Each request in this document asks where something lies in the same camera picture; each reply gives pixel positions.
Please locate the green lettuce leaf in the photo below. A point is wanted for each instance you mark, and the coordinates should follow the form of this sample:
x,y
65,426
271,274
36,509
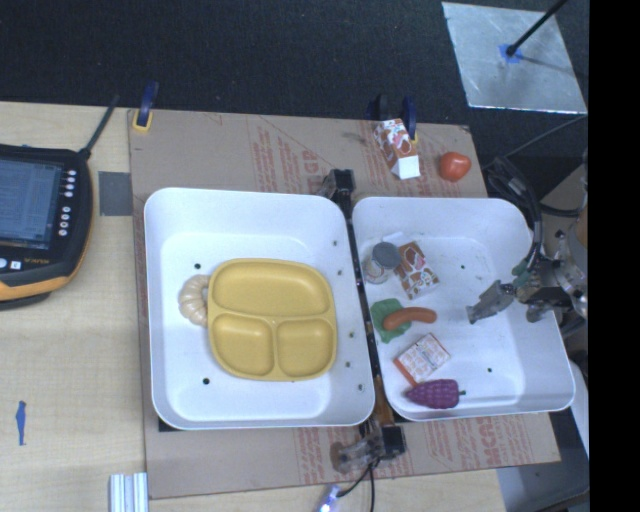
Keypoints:
x,y
382,310

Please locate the orange sausage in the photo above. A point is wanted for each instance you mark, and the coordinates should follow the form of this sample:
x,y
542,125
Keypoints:
x,y
410,317

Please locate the small can with grey lid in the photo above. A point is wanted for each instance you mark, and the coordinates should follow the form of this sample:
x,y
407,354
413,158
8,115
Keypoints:
x,y
384,257

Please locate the beige doughnut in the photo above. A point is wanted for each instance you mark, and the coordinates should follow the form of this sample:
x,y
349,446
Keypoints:
x,y
192,300

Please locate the thin black rod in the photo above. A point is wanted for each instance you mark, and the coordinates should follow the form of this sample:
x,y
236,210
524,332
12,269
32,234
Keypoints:
x,y
361,285

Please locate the white plastic tray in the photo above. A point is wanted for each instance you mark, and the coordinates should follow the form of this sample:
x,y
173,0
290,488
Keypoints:
x,y
250,220
490,350

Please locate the red tomato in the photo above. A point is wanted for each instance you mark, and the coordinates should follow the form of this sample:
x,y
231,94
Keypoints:
x,y
455,166

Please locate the brown cardboard board red print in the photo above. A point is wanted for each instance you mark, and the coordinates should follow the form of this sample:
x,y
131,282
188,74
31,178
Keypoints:
x,y
210,150

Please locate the yellow divided plate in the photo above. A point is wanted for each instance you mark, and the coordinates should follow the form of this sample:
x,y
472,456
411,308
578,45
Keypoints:
x,y
270,320

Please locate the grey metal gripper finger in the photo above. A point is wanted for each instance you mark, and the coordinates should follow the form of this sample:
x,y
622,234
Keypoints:
x,y
539,312
490,302

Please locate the orange and white flat packet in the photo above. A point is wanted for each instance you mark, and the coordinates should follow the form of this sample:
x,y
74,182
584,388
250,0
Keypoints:
x,y
422,357

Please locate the orange and white carton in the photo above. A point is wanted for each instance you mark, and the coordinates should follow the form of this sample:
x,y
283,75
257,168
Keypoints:
x,y
417,272
397,147

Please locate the purple grapes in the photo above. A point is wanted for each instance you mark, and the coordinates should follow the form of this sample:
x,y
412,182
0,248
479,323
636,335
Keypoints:
x,y
435,394

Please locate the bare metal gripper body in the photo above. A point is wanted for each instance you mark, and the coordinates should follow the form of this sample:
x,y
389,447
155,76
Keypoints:
x,y
557,292

